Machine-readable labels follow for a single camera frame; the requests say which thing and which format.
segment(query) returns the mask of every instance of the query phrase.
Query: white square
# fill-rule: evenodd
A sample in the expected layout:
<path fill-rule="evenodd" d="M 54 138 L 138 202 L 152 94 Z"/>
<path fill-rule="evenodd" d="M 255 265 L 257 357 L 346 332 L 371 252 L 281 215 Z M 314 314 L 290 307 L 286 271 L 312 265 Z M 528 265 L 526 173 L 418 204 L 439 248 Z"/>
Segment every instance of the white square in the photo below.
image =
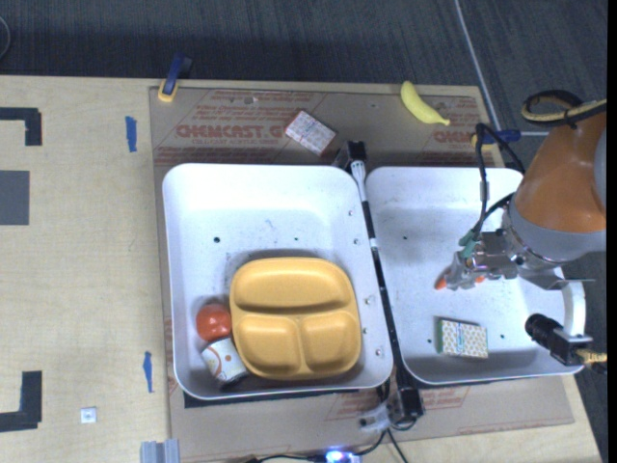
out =
<path fill-rule="evenodd" d="M 95 423 L 96 422 L 96 407 L 89 406 L 88 408 L 81 409 L 81 423 Z"/>

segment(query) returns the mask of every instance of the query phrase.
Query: gray square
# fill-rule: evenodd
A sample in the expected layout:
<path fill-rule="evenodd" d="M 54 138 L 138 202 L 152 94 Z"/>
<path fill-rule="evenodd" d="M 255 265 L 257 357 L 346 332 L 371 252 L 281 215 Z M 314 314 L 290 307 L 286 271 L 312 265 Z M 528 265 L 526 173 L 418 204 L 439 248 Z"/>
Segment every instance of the gray square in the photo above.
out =
<path fill-rule="evenodd" d="M 0 225 L 30 224 L 30 172 L 0 170 Z"/>

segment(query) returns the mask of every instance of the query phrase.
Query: banana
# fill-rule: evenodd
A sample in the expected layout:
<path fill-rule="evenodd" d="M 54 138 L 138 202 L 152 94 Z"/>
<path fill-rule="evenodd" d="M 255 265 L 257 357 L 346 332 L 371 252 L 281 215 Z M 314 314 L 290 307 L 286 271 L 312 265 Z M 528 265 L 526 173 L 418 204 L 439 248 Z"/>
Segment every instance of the banana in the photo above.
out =
<path fill-rule="evenodd" d="M 450 120 L 442 117 L 437 110 L 424 102 L 410 81 L 403 82 L 403 86 L 401 86 L 401 99 L 406 108 L 412 112 L 412 115 L 421 122 L 450 125 Z"/>

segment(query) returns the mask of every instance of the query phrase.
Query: small box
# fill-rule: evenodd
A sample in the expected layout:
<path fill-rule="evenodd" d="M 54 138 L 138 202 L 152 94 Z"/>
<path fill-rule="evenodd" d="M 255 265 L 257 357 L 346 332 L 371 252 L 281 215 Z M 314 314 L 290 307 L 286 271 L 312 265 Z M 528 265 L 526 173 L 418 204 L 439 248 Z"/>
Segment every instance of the small box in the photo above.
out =
<path fill-rule="evenodd" d="M 437 348 L 444 355 L 489 358 L 486 328 L 464 322 L 440 319 Z"/>
<path fill-rule="evenodd" d="M 301 111 L 296 115 L 293 121 L 285 128 L 285 134 L 318 156 L 324 153 L 326 147 L 336 136 L 336 132 L 314 119 L 305 111 Z"/>

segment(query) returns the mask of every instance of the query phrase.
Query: black floor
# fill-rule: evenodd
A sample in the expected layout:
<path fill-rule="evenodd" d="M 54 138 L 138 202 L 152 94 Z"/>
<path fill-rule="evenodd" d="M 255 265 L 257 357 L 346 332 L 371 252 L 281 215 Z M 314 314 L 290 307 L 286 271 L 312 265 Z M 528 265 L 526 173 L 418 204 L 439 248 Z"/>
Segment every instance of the black floor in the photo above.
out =
<path fill-rule="evenodd" d="M 537 131 L 524 99 L 606 96 L 608 0 L 0 0 L 11 46 L 0 74 L 477 85 L 495 126 Z M 0 54 L 7 42 L 0 21 Z M 514 146 L 528 164 L 542 137 Z M 606 256 L 568 266 L 588 333 L 606 348 Z M 608 461 L 606 377 L 577 382 Z"/>

